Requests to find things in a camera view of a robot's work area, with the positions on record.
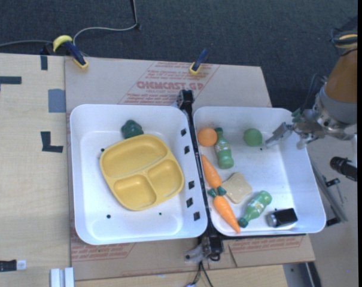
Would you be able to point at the green broccoli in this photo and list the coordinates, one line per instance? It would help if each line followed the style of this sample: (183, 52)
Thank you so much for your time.
(131, 128)

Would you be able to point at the green toy bottle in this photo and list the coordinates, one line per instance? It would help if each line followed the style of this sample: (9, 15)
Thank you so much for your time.
(256, 207)
(224, 154)

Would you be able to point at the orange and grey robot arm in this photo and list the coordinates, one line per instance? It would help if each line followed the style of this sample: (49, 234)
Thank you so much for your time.
(343, 76)

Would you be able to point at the yellow divided plate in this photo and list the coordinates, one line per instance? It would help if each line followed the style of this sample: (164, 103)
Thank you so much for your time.
(138, 172)

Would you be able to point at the thin black rod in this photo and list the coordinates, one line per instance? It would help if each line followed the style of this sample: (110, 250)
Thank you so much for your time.
(198, 166)

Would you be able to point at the orange carrot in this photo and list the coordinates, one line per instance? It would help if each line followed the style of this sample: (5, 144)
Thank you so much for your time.
(211, 173)
(225, 211)

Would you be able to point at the green toy ball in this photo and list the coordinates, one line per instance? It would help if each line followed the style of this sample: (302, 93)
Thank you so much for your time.
(252, 137)

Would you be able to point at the black cylinder on white bracket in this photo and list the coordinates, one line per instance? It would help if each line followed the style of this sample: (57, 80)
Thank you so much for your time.
(343, 166)

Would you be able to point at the white plastic tray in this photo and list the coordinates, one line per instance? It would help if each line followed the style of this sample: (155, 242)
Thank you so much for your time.
(276, 178)
(91, 172)

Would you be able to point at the beige bread slice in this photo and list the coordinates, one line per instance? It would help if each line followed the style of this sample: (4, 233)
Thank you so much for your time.
(237, 187)

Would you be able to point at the black can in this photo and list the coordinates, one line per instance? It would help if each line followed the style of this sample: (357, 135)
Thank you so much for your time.
(284, 217)

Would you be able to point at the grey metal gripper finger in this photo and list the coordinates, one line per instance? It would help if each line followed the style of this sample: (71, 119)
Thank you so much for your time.
(306, 140)
(279, 134)

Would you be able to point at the orange toy fruit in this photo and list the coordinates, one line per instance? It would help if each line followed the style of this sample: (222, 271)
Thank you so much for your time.
(207, 137)

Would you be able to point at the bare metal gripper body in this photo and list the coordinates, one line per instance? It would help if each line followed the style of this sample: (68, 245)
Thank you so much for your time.
(318, 127)

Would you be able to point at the brown cardboard board red print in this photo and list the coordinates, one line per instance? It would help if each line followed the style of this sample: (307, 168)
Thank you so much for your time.
(115, 82)

